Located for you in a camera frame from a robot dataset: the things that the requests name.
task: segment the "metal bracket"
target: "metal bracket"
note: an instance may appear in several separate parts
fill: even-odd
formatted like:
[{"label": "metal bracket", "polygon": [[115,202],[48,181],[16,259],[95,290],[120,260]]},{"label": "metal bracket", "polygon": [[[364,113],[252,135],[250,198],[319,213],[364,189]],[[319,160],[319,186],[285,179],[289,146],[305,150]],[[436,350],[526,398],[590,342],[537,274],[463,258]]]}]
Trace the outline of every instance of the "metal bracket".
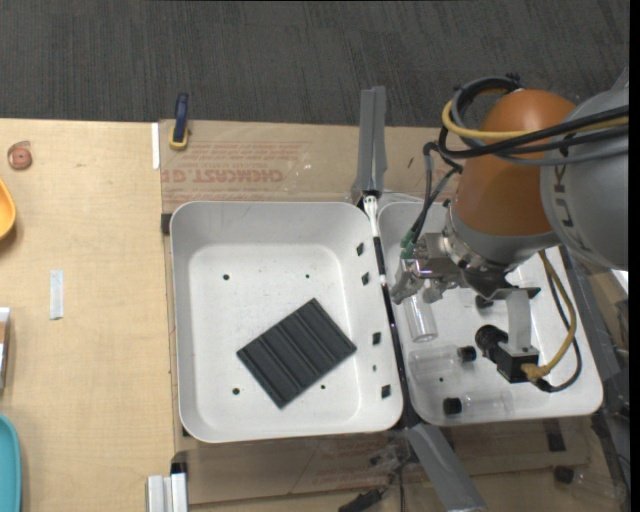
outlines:
[{"label": "metal bracket", "polygon": [[147,478],[147,512],[188,512],[186,473]]},{"label": "metal bracket", "polygon": [[438,427],[420,424],[407,430],[406,434],[448,512],[487,510],[487,505]]},{"label": "metal bracket", "polygon": [[512,355],[527,352],[531,348],[531,305],[526,289],[511,290],[505,299],[509,318],[509,341],[506,349]]},{"label": "metal bracket", "polygon": [[418,278],[408,267],[407,260],[400,260],[396,270],[396,284],[390,291],[391,299],[401,304],[404,299],[411,297],[424,286],[424,280]]},{"label": "metal bracket", "polygon": [[0,307],[0,389],[7,382],[7,364],[9,364],[9,321],[11,308]]},{"label": "metal bracket", "polygon": [[384,143],[386,89],[376,86],[360,97],[360,140],[358,174],[352,187],[352,200],[358,203],[363,192],[380,196],[384,190],[387,154]]}]

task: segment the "gray carpet floor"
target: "gray carpet floor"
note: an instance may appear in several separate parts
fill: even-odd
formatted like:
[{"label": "gray carpet floor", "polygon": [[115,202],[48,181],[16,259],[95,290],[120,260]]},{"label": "gray carpet floor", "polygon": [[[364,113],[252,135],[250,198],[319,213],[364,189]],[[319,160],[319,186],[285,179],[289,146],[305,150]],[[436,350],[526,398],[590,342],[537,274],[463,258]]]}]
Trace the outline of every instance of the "gray carpet floor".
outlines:
[{"label": "gray carpet floor", "polygon": [[455,85],[517,72],[573,101],[629,65],[630,0],[0,0],[0,117],[438,126]]}]

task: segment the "yellow object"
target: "yellow object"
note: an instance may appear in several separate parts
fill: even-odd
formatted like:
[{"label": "yellow object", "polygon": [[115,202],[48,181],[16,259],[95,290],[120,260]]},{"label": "yellow object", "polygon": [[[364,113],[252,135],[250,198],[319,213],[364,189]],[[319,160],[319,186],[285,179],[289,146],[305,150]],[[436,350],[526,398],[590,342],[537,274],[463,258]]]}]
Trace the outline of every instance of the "yellow object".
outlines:
[{"label": "yellow object", "polygon": [[169,146],[171,146],[171,148],[175,149],[176,151],[182,151],[184,148],[187,147],[187,140],[189,139],[189,130],[185,128],[184,138],[182,139],[182,141],[175,142],[173,140],[173,132],[175,128],[176,128],[175,126],[171,127],[171,132],[169,133]]},{"label": "yellow object", "polygon": [[16,221],[16,205],[11,199],[2,179],[0,179],[0,240],[9,234]]},{"label": "yellow object", "polygon": [[[466,139],[488,139],[488,140],[505,140],[513,137],[520,137],[521,135],[528,135],[536,130],[519,130],[511,132],[491,132],[484,130],[471,130],[469,128],[462,128],[451,120],[451,100],[444,106],[442,111],[442,124],[451,133],[455,133],[460,137]],[[593,130],[601,130],[603,128],[611,128],[613,126],[622,126],[629,124],[629,116],[622,116],[619,119],[611,119],[610,121],[603,121],[601,123],[590,124],[589,126],[583,126],[575,130],[569,130],[571,133],[590,132]]]},{"label": "yellow object", "polygon": [[564,342],[560,346],[560,350],[558,350],[556,355],[553,356],[553,359],[551,359],[551,361],[549,361],[547,364],[545,364],[544,366],[537,366],[535,364],[526,363],[520,367],[530,381],[541,379],[542,377],[547,375],[555,365],[560,362],[560,359],[562,359],[567,353],[567,350],[569,349],[569,346],[573,341],[573,337],[576,335],[576,328],[578,326],[576,310],[574,309],[573,304],[569,299],[569,295],[567,295],[567,291],[564,289],[564,286],[562,286],[562,282],[560,281],[556,270],[553,268],[553,265],[551,265],[551,262],[548,260],[547,255],[544,251],[540,251],[538,254],[542,259],[542,262],[544,263],[544,267],[547,269],[549,274],[551,274],[551,278],[556,284],[556,288],[558,289],[558,292],[560,292],[562,300],[564,300],[564,303],[569,309],[569,331],[567,332],[567,337],[564,339]]}]

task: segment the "black grooved mat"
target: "black grooved mat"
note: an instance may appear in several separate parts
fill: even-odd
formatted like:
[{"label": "black grooved mat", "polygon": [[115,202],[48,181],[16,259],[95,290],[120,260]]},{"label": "black grooved mat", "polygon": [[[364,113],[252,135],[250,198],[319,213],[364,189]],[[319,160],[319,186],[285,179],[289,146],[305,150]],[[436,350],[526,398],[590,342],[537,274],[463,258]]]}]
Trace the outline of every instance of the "black grooved mat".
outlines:
[{"label": "black grooved mat", "polygon": [[356,348],[320,303],[311,299],[237,353],[282,408]]}]

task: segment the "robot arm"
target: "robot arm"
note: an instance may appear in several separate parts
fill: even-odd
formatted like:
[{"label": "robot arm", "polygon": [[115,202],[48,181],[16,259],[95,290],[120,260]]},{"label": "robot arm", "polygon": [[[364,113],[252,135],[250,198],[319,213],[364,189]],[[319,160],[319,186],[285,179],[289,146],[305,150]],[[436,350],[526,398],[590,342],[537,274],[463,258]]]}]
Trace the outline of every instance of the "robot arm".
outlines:
[{"label": "robot arm", "polygon": [[[481,129],[464,126],[474,98],[496,91],[506,94]],[[539,288],[516,288],[507,276],[560,244],[587,261],[628,269],[628,108],[628,82],[577,107],[555,94],[524,89],[509,76],[461,87],[444,109],[438,144],[425,146],[428,171],[433,149],[452,164],[466,159],[455,169],[461,173],[458,189],[444,229],[421,233],[436,195],[427,180],[429,200],[403,240],[393,301],[400,304],[427,281],[427,302],[457,286],[473,289],[479,305],[506,300],[510,331],[512,317],[520,328],[493,345],[506,350],[496,359],[508,370],[494,362],[510,382],[543,376],[532,368],[537,359],[531,361],[528,337],[517,335],[529,325],[521,320],[529,313],[523,300]],[[449,150],[449,131],[469,149]],[[526,372],[523,364],[529,365]]]}]

